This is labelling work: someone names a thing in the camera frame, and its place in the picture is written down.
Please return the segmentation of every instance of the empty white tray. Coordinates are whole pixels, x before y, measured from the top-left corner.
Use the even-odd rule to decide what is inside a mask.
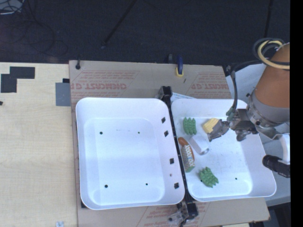
[[[226,112],[233,104],[231,99],[177,99],[171,109],[177,137],[190,136],[183,129],[184,118],[196,120],[197,134],[205,139],[208,153],[195,155],[196,167],[186,173],[188,191],[198,201],[218,201],[240,198],[268,197],[276,192],[276,182],[271,170],[263,166],[265,151],[258,134],[250,134],[238,142],[236,133],[227,133],[209,142],[202,125],[211,118],[226,121]],[[238,108],[246,108],[239,100]],[[199,171],[209,167],[219,183],[213,188],[205,186],[199,178]]]
[[[76,105],[82,202],[92,210],[176,204],[185,189],[168,107],[158,99]]]

